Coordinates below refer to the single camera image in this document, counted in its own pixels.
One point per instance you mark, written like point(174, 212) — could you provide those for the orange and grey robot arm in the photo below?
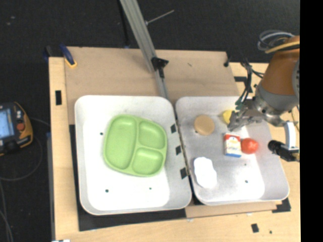
point(278, 72)

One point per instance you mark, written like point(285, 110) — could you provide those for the red white blue carton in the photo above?
point(232, 145)

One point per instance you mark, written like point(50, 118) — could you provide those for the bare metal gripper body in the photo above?
point(262, 111)

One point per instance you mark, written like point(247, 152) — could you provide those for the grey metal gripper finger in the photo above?
point(232, 122)
point(246, 121)

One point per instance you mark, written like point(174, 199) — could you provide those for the red toy tomato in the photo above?
point(249, 146)

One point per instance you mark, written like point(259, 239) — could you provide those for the yellow toy lemon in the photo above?
point(227, 116)

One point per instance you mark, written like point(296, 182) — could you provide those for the tan round biscuit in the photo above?
point(204, 125)

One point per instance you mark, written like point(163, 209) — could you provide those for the brown cardboard board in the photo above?
point(113, 72)

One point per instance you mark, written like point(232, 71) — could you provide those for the white plastic tray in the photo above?
point(232, 180)
point(93, 185)

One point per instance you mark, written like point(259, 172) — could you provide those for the black cylinder on white bracket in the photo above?
point(282, 147)

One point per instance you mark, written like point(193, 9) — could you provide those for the green divided plate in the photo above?
point(121, 145)

